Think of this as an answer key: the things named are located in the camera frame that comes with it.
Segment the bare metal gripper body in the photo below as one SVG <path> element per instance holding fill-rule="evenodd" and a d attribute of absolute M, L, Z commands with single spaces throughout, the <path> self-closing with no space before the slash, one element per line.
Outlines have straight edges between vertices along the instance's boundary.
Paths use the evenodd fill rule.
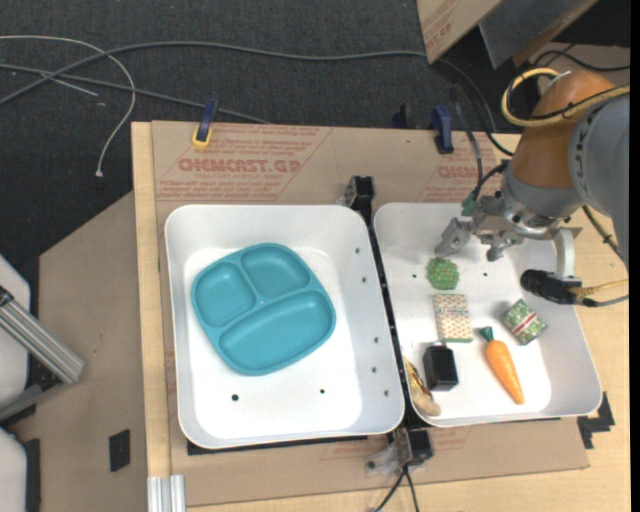
<path fill-rule="evenodd" d="M 474 233 L 484 242 L 545 239 L 556 228 L 556 219 L 541 216 L 510 196 L 482 196 L 472 215 Z"/>

